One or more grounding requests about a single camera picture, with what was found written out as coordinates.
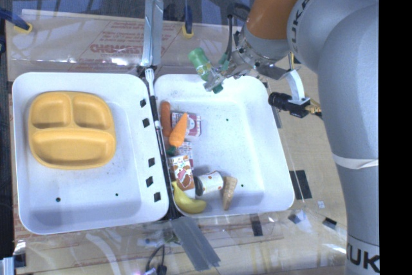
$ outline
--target can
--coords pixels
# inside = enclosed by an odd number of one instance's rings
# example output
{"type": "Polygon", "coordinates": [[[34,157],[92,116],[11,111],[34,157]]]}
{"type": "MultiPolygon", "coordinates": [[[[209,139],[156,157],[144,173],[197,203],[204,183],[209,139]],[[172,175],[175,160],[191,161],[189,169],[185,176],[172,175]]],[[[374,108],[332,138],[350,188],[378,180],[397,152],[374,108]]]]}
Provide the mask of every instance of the can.
{"type": "Polygon", "coordinates": [[[194,177],[194,188],[196,196],[209,194],[213,191],[218,191],[223,187],[223,177],[218,171],[206,173],[194,177]]]}

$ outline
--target green cylinder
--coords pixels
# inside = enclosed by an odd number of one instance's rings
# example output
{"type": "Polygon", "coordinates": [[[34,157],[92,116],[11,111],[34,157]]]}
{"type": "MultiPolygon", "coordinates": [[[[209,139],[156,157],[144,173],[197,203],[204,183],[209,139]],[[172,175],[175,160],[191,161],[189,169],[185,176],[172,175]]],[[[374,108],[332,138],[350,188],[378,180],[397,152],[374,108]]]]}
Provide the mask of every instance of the green cylinder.
{"type": "MultiPolygon", "coordinates": [[[[196,68],[198,75],[204,80],[207,81],[209,72],[212,70],[212,64],[210,60],[206,57],[205,51],[203,48],[197,47],[194,50],[190,51],[187,55],[189,60],[192,62],[193,66],[196,68]]],[[[213,93],[217,94],[223,89],[221,84],[213,88],[213,93]]]]}

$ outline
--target cone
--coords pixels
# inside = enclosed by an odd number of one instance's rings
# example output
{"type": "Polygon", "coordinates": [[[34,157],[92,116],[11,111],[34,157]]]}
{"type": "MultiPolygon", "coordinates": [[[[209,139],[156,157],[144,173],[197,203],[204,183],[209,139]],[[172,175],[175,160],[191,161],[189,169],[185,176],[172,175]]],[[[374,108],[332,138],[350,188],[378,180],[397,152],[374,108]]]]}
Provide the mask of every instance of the cone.
{"type": "Polygon", "coordinates": [[[238,184],[238,179],[233,176],[223,177],[223,210],[228,210],[232,202],[233,192],[238,184]]]}

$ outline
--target orange carrot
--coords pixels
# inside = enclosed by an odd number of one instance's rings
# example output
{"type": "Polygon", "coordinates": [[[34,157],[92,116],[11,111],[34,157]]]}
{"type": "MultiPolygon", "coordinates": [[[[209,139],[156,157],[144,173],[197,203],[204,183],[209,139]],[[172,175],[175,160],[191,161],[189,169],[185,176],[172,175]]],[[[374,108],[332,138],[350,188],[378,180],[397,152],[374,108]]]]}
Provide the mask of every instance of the orange carrot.
{"type": "Polygon", "coordinates": [[[176,123],[175,127],[173,128],[172,132],[169,136],[169,144],[171,147],[167,150],[169,155],[174,154],[174,150],[177,147],[180,147],[183,144],[186,136],[186,129],[187,129],[187,113],[184,113],[179,121],[176,123]]]}
{"type": "Polygon", "coordinates": [[[167,101],[162,101],[160,104],[160,123],[163,135],[168,138],[172,131],[172,123],[170,120],[170,103],[167,101]]]}

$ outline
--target yellow banana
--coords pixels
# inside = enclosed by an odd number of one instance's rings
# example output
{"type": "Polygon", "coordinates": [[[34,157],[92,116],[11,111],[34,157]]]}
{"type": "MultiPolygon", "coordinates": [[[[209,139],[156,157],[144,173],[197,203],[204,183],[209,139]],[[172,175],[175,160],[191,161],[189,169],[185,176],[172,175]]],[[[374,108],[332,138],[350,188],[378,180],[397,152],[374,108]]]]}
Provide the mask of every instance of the yellow banana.
{"type": "Polygon", "coordinates": [[[176,181],[172,182],[174,191],[174,201],[177,206],[186,213],[201,213],[206,208],[206,202],[204,200],[196,200],[188,197],[184,191],[182,191],[176,181]]]}

